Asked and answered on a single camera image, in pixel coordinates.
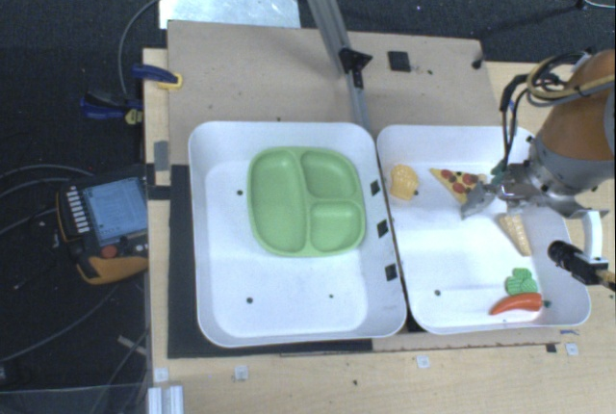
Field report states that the green toy broccoli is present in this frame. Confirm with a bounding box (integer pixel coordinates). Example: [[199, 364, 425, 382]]
[[503, 267, 539, 297]]

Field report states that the toy pizza slice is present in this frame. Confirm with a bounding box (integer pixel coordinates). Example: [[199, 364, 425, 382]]
[[428, 167, 489, 205]]

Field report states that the beige waffle cone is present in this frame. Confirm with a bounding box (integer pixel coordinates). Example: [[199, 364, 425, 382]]
[[498, 213, 533, 258]]

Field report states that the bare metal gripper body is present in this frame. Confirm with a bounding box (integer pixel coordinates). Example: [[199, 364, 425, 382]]
[[494, 163, 608, 219]]

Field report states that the brown cardboard board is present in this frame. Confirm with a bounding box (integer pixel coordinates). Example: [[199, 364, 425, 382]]
[[166, 19, 562, 358]]

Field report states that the orange toy carrot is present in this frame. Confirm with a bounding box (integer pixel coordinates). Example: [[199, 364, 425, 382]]
[[489, 291, 552, 317]]

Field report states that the black cylinder on white bracket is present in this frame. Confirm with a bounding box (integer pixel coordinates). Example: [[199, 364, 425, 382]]
[[547, 208, 611, 287]]

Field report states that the yellow toy corn piece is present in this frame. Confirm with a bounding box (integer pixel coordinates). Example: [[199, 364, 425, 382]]
[[388, 164, 420, 202]]

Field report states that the white plastic tray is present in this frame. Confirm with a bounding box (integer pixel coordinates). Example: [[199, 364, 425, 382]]
[[375, 123, 592, 336], [187, 120, 409, 349]]

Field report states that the green divided plate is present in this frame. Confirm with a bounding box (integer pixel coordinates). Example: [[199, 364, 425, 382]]
[[246, 145, 366, 258]]

